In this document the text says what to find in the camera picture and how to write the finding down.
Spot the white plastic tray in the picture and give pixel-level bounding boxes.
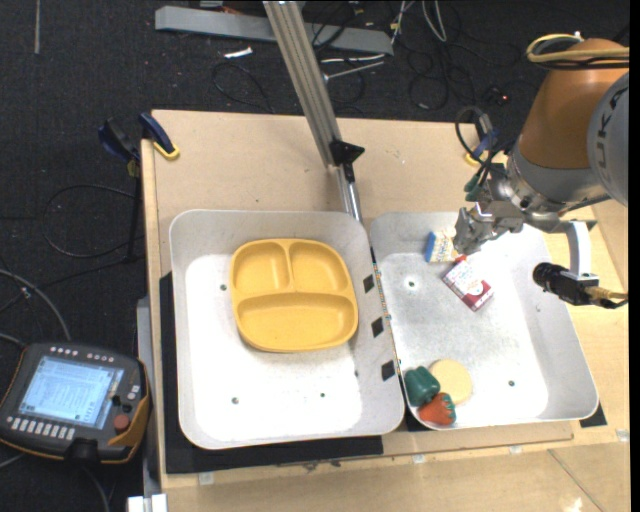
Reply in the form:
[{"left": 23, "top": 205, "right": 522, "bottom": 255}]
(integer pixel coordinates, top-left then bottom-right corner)
[
  {"left": 369, "top": 211, "right": 600, "bottom": 432},
  {"left": 168, "top": 208, "right": 406, "bottom": 451}
]

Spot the blue and white carton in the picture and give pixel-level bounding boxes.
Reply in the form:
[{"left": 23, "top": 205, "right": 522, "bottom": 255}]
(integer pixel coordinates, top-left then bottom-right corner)
[{"left": 424, "top": 229, "right": 460, "bottom": 264}]

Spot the black cylinder on white bracket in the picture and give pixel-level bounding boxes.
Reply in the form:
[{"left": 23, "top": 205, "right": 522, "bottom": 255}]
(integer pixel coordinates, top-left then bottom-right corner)
[{"left": 531, "top": 219, "right": 601, "bottom": 308}]

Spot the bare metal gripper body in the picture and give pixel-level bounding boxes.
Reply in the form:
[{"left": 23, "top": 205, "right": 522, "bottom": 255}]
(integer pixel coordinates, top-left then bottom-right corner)
[{"left": 471, "top": 180, "right": 532, "bottom": 235}]

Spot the red and white carton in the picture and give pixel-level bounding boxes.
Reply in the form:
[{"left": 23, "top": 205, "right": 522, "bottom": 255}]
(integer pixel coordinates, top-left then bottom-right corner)
[{"left": 441, "top": 255, "right": 496, "bottom": 313}]

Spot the yellow divided plate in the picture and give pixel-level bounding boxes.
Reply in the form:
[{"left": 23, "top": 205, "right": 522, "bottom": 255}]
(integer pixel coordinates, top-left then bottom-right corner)
[{"left": 229, "top": 237, "right": 360, "bottom": 354}]

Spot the orange toy carrot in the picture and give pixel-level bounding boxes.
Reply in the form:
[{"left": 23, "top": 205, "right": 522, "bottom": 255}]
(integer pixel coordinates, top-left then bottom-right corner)
[{"left": 417, "top": 392, "right": 458, "bottom": 428}]

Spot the green toy pepper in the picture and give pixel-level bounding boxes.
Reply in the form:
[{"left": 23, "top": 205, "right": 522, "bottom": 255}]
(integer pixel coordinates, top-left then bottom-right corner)
[{"left": 403, "top": 365, "right": 442, "bottom": 408}]

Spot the beige round biscuit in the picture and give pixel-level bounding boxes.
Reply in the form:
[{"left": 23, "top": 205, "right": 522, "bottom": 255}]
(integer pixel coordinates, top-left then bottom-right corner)
[{"left": 428, "top": 358, "right": 474, "bottom": 406}]

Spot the pale wood board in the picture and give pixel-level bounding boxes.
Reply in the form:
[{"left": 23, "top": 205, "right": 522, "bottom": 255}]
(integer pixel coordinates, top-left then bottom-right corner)
[{"left": 149, "top": 108, "right": 630, "bottom": 490}]

